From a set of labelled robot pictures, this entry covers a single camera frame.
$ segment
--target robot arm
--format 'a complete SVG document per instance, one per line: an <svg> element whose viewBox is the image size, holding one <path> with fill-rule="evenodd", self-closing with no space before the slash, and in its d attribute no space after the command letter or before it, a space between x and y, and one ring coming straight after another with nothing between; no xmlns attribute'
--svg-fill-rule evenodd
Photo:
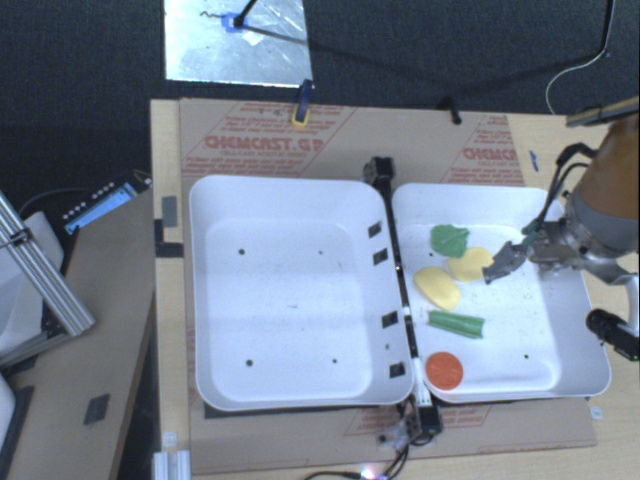
<svg viewBox="0 0 640 480"><path fill-rule="evenodd" d="M584 144L566 148L556 161L557 169L547 201L540 214L523 229L520 244L507 242L484 270L487 284L508 275L525 261L542 270L571 267L584 269L608 285L623 285L629 296L629 321L603 310L587 318L587 326L616 351L638 360L638 275L620 267L617 258L638 251L638 98L568 118L569 126L616 119L598 151ZM591 159L565 165L575 154ZM546 221L549 205L574 166L587 167L567 196L564 216Z"/></svg>

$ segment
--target green vegetable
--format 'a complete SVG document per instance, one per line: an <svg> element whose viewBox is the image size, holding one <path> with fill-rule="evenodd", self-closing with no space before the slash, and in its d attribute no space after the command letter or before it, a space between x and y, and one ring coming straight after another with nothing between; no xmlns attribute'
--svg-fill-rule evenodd
<svg viewBox="0 0 640 480"><path fill-rule="evenodd" d="M441 224L431 228L431 247L443 256L462 258L467 250L469 230Z"/></svg>
<svg viewBox="0 0 640 480"><path fill-rule="evenodd" d="M429 312L429 325L468 338L482 338L484 318L433 310Z"/></svg>

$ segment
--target black carpet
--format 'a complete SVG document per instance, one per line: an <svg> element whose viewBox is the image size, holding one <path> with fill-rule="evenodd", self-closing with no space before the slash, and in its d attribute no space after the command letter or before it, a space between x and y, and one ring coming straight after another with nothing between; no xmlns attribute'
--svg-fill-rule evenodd
<svg viewBox="0 0 640 480"><path fill-rule="evenodd" d="M550 78L597 52L607 0L303 1L315 102L546 113ZM556 83L558 112L637 95L639 16L617 0L610 57ZM0 189L15 206L148 170L153 98L295 95L167 82L163 34L163 0L0 0Z"/></svg>

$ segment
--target empty white tray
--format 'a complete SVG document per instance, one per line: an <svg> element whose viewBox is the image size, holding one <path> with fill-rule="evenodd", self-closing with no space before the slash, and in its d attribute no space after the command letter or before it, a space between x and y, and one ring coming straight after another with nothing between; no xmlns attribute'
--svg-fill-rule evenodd
<svg viewBox="0 0 640 480"><path fill-rule="evenodd" d="M495 254L507 241L519 243L521 228L541 210L546 192L534 188L407 184L393 197L398 240L420 356L454 354L462 363L461 384L450 391L429 390L452 402L591 396L609 385L604 348L585 325L591 311L582 274L565 269L541 273L526 262L490 285L458 283L455 313L485 319L482 339L469 339L427 325L434 306L417 290L414 274L442 267L447 258L433 252L431 228L453 224L470 231L469 247ZM554 201L548 219L562 216Z"/></svg>
<svg viewBox="0 0 640 480"><path fill-rule="evenodd" d="M382 198L210 176L190 194L196 382L227 411L380 405L413 370Z"/></svg>

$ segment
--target silver square sheet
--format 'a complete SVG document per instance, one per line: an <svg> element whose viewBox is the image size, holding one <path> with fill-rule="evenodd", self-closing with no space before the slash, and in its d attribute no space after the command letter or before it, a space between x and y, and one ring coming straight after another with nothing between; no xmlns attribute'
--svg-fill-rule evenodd
<svg viewBox="0 0 640 480"><path fill-rule="evenodd" d="M224 26L249 0L164 0L169 80L298 87L312 80L302 0L258 0L238 31Z"/></svg>

